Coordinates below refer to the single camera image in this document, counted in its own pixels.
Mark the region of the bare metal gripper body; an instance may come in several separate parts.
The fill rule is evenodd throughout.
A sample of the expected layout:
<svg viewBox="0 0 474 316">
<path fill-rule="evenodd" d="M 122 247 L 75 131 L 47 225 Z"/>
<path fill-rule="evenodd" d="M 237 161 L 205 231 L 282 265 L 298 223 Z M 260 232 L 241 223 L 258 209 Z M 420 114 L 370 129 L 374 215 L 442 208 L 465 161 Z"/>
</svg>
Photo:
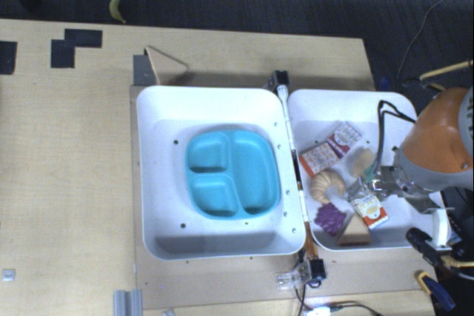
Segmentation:
<svg viewBox="0 0 474 316">
<path fill-rule="evenodd" d="M 387 197 L 385 199 L 388 199 L 390 196 L 396 196 L 406 201 L 431 200 L 429 191 L 410 180 L 397 167 L 381 166 L 373 180 L 380 180 L 385 183 L 385 188 L 387 189 Z"/>
</svg>

